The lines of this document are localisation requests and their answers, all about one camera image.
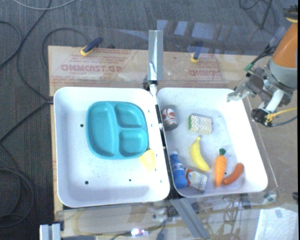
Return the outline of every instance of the blue plate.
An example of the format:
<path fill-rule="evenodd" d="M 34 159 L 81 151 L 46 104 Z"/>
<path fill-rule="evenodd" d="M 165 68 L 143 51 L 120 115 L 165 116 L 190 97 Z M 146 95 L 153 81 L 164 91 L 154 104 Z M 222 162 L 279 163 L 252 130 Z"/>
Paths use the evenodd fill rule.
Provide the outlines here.
<path fill-rule="evenodd" d="M 86 114 L 86 137 L 92 153 L 103 159 L 136 158 L 149 145 L 145 115 L 129 102 L 92 104 Z"/>

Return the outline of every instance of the plastic bottle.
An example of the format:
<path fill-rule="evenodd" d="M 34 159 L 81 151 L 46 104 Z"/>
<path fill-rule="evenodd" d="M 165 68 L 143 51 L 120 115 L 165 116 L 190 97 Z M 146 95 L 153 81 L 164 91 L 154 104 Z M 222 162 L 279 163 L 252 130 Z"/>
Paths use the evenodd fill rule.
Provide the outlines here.
<path fill-rule="evenodd" d="M 185 168 L 178 159 L 178 152 L 173 151 L 170 154 L 170 163 L 173 175 L 174 185 L 177 189 L 183 189 L 188 185 Z"/>

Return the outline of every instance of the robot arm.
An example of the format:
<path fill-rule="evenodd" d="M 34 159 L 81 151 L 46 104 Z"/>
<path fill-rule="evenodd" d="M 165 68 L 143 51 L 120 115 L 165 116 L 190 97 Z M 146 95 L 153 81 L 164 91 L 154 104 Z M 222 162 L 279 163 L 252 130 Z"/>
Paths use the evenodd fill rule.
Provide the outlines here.
<path fill-rule="evenodd" d="M 298 7 L 290 9 L 286 17 L 292 24 L 277 45 L 267 66 L 254 68 L 254 60 L 248 65 L 247 79 L 227 97 L 229 102 L 247 96 L 260 96 L 262 103 L 252 110 L 251 116 L 266 127 L 272 126 L 271 115 L 277 107 L 290 103 L 293 92 L 298 87 Z M 269 54 L 271 49 L 272 47 L 267 47 L 266 52 L 257 59 Z"/>

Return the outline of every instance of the banana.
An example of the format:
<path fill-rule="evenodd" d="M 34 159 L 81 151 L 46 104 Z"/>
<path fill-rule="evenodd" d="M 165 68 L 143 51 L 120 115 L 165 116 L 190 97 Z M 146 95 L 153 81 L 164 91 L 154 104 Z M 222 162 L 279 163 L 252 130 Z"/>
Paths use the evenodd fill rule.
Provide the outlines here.
<path fill-rule="evenodd" d="M 200 152 L 200 137 L 197 137 L 196 140 L 192 143 L 190 147 L 190 154 L 195 165 L 202 171 L 207 172 L 210 170 L 209 165 L 204 160 Z"/>

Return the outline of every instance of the carrot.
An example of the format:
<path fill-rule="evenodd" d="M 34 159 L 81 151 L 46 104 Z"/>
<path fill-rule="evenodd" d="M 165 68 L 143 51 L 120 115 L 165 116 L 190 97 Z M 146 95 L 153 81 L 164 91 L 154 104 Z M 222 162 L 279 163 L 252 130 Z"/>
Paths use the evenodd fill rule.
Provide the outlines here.
<path fill-rule="evenodd" d="M 229 185 L 235 182 L 243 172 L 244 172 L 244 165 L 241 162 L 237 163 L 233 173 L 231 173 L 228 177 L 225 177 L 222 180 L 222 184 Z"/>
<path fill-rule="evenodd" d="M 223 148 L 219 149 L 219 153 L 220 155 L 216 158 L 214 166 L 215 185 L 217 188 L 221 185 L 228 162 L 227 158 L 225 157 L 226 151 Z"/>

